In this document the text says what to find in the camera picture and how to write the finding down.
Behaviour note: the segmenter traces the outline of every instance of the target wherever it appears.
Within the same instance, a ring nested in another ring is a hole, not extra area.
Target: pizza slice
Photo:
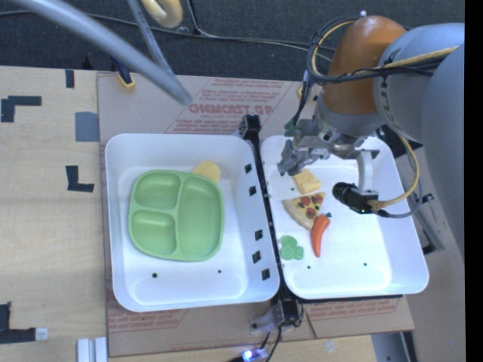
[[[311,229],[321,209],[324,198],[325,192],[317,192],[310,195],[289,198],[283,200],[282,203],[292,219],[297,221],[302,227]]]

